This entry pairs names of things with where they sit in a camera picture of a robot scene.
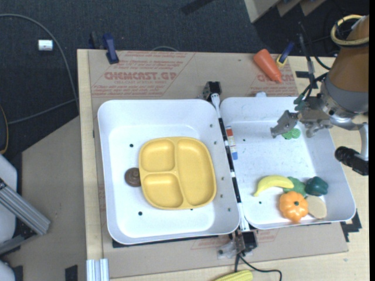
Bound white plastic tray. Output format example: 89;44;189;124
97;98;241;245
219;96;357;230

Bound yellow divided plate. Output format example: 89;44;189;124
138;136;218;211

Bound brown cardboard board, red print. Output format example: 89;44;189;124
87;50;350;270

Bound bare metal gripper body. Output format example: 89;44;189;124
297;96;369;130

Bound orange carrot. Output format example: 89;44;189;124
253;49;283;84

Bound orange pumpkin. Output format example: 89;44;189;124
278;190;309;223

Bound beige potato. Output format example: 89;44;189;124
305;195;328;220

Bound dark green pepper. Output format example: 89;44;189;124
304;176;329;197

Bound yellow banana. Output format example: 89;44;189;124
253;175;295;198

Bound small green grapes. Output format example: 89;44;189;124
281;127;302;141

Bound white red and blue packet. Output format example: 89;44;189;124
225;125;239;161

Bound thin black and white rod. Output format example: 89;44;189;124
211;93;248;231

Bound light green broccoli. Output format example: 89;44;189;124
282;176;308;199

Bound black cylinder on white bracket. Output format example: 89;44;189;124
335;122;370;176

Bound brown swirl biscuit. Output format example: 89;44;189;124
124;167;143;188

